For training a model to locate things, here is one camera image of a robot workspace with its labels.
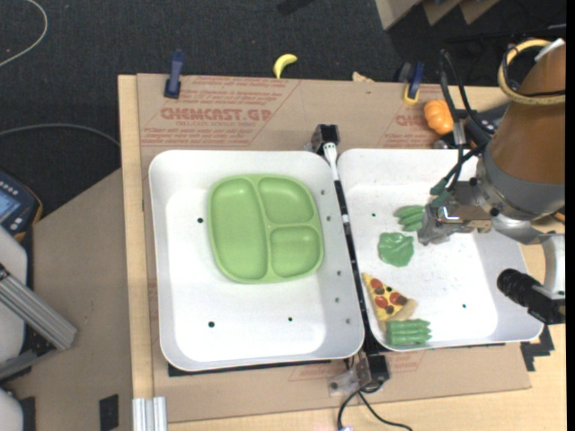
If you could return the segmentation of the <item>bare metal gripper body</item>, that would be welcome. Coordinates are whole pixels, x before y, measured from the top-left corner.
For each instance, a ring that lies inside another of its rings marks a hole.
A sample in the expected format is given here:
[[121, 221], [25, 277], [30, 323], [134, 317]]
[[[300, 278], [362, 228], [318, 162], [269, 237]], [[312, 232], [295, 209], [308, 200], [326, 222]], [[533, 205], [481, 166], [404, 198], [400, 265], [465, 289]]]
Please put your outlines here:
[[442, 224], [449, 234], [492, 230], [525, 245], [543, 235], [532, 222], [556, 210], [556, 186], [516, 177], [475, 177], [442, 189]]

